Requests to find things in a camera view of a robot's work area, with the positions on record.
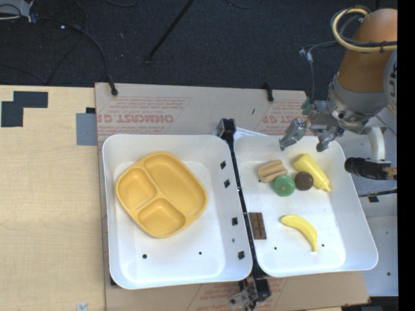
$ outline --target white tray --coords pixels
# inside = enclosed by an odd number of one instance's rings
[[[330,142],[323,152],[316,151],[318,139],[303,137],[284,151],[279,136],[246,136],[235,142],[235,156],[248,212],[261,212],[266,240],[254,240],[258,264],[273,277],[312,273],[370,270],[377,264],[377,249],[356,193],[353,180],[344,170],[340,145]],[[287,197],[278,196],[271,183],[262,183],[257,168],[267,161],[283,161],[288,175],[298,172],[293,161],[308,153],[326,173],[331,192],[312,187],[295,190]],[[297,214],[317,230],[319,251],[294,228],[284,226],[279,218]]]
[[[121,173],[157,151],[180,159],[208,194],[201,216],[169,238],[148,236],[115,195]],[[240,281],[250,274],[252,256],[244,216],[230,149],[222,139],[212,135],[114,135],[105,141],[102,156],[110,273],[119,286],[141,289]]]

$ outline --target light wood surface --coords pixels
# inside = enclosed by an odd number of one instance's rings
[[[49,104],[0,128],[0,309],[105,310],[97,147],[76,135],[94,89],[0,86],[0,101],[14,90]]]

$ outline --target brown ball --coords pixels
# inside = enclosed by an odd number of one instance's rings
[[[297,173],[294,182],[298,190],[309,190],[314,183],[312,175],[308,172]]]

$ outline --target black bracket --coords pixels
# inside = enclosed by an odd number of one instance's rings
[[[235,125],[234,119],[222,119],[219,125],[217,126],[217,135],[221,139],[227,142],[230,152],[231,152],[233,170],[235,172],[239,199],[241,201],[241,207],[242,207],[242,211],[244,214],[245,228],[248,234],[248,240],[250,244],[252,260],[254,263],[253,268],[252,268],[252,277],[254,278],[255,289],[257,292],[256,301],[260,302],[270,297],[271,291],[268,285],[268,281],[264,278],[263,271],[259,267],[256,252],[255,252],[254,237],[252,235],[252,231],[250,227],[249,215],[248,215],[248,211],[246,210],[246,204],[245,204],[244,195],[242,192],[241,179],[239,177],[239,170],[238,170],[238,165],[236,161],[235,150],[233,148],[233,135],[235,132],[236,132],[236,125]]]
[[[161,37],[161,39],[157,42],[156,46],[151,50],[151,52],[147,55],[145,63],[150,63],[154,54],[163,44],[163,42],[169,37],[169,34],[173,31],[173,29],[177,26],[177,23],[182,19],[184,14],[190,8],[190,6],[195,2],[195,0],[189,0],[186,5],[183,7],[182,11],[176,16],[174,21],[171,23],[170,27],[166,30],[165,34]]]
[[[269,102],[273,102],[274,101],[274,97],[272,96],[272,87],[268,82],[265,82],[262,86],[261,89],[264,89],[267,91],[268,94],[268,101]]]
[[[110,87],[111,87],[111,94],[112,94],[113,96],[118,95],[118,90],[115,88],[115,84],[114,84],[114,81],[112,80],[111,75],[106,75],[106,76],[105,76],[105,82],[107,82],[107,83],[109,83],[109,84],[110,84]]]

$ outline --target toy banana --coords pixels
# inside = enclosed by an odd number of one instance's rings
[[[304,218],[298,215],[289,214],[280,219],[281,223],[289,227],[298,229],[308,239],[313,247],[313,251],[318,251],[316,229]]]

